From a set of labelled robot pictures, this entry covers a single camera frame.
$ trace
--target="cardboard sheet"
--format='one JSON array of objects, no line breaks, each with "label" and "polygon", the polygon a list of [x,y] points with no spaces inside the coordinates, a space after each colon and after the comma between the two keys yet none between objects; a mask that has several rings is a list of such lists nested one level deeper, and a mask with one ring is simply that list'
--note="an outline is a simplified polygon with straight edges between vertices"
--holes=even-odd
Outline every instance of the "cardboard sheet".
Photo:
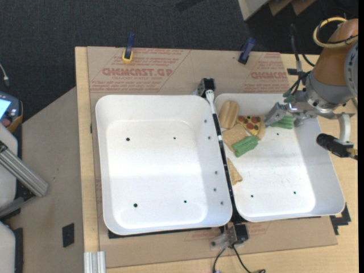
[{"label": "cardboard sheet", "polygon": [[[122,60],[123,48],[88,47],[90,103],[96,174],[100,250],[107,267],[215,257],[210,240],[219,228],[124,238],[109,238],[102,217],[100,159],[94,107],[107,94],[192,94],[202,78],[214,78],[222,93],[284,93],[286,70],[279,53],[251,52],[246,65],[238,51],[134,48],[133,60]],[[335,245],[329,217],[247,223],[250,239],[242,254]]]}]

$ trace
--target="green object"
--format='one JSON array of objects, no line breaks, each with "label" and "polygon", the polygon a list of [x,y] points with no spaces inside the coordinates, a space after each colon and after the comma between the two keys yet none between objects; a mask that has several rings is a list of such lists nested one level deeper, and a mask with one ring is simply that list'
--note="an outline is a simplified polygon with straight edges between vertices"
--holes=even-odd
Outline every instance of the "green object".
[{"label": "green object", "polygon": [[235,151],[235,156],[240,157],[246,152],[254,149],[258,145],[258,139],[251,135],[242,139],[240,142],[233,144],[233,149]]},{"label": "green object", "polygon": [[285,93],[283,93],[283,97],[287,98],[289,95],[291,95],[291,93],[292,93],[292,90],[288,89]]},{"label": "green object", "polygon": [[291,102],[292,98],[293,98],[293,95],[292,95],[292,94],[290,94],[290,95],[288,95],[288,96],[287,96],[287,98],[286,98],[286,99],[284,99],[284,100],[283,100],[283,102],[284,102],[284,103],[289,103],[289,102]]},{"label": "green object", "polygon": [[293,117],[287,115],[283,117],[281,120],[272,123],[271,126],[273,127],[281,127],[283,129],[291,130],[293,129]]}]

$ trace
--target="white tray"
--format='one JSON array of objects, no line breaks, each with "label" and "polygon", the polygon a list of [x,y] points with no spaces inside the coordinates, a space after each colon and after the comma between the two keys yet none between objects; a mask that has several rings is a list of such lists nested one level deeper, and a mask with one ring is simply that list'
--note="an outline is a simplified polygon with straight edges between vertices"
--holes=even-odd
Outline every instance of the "white tray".
[{"label": "white tray", "polygon": [[[267,114],[281,94],[222,94],[217,113],[233,100],[240,115]],[[233,186],[239,214],[252,222],[323,216],[340,213],[344,196],[329,153],[316,143],[321,133],[317,119],[293,130],[267,127],[257,147],[239,158],[225,146],[243,177]]]},{"label": "white tray", "polygon": [[96,104],[104,221],[119,235],[222,226],[232,207],[208,103],[108,95]]}]

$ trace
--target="toy bread slice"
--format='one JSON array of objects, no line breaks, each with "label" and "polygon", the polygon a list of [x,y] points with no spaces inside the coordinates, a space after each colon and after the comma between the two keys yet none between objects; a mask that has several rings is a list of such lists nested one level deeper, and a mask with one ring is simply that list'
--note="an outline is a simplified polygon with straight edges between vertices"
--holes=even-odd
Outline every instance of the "toy bread slice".
[{"label": "toy bread slice", "polygon": [[220,127],[230,129],[235,125],[239,113],[239,105],[234,101],[225,101],[218,114]]},{"label": "toy bread slice", "polygon": [[235,152],[233,144],[245,139],[248,133],[241,125],[234,125],[232,129],[222,132],[222,140],[231,152]]},{"label": "toy bread slice", "polygon": [[229,167],[231,184],[235,185],[237,182],[243,180],[243,177],[239,174],[238,170],[235,168],[233,162],[229,158],[227,159],[227,166]]}]

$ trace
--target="black carpet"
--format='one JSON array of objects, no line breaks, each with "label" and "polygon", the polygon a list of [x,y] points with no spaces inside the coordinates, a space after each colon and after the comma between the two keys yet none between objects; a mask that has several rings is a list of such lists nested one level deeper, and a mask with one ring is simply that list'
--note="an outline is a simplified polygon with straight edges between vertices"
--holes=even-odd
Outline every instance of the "black carpet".
[{"label": "black carpet", "polygon": [[320,20],[358,17],[358,0],[318,0],[299,16],[291,5],[272,16],[267,5],[244,21],[238,0],[0,0],[0,62],[11,80],[0,90],[24,104],[24,120],[75,86],[75,46],[238,50],[291,53],[295,24],[304,53],[320,53],[312,32]]}]

